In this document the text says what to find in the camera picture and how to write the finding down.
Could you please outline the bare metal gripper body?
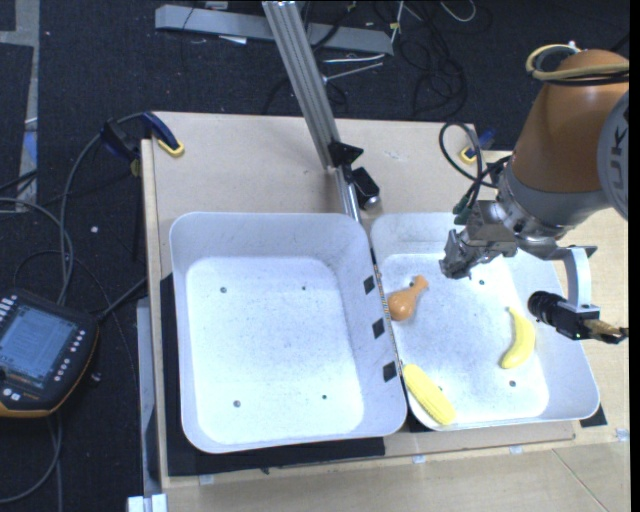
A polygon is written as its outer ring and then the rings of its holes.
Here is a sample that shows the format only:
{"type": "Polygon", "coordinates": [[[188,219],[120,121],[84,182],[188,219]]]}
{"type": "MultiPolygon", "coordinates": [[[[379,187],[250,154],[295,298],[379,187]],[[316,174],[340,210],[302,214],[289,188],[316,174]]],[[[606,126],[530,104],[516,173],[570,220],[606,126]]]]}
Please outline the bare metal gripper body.
{"type": "Polygon", "coordinates": [[[494,259],[522,250],[548,259],[566,233],[564,226],[545,224],[517,203],[481,200],[462,231],[462,253],[468,259],[494,259]]]}

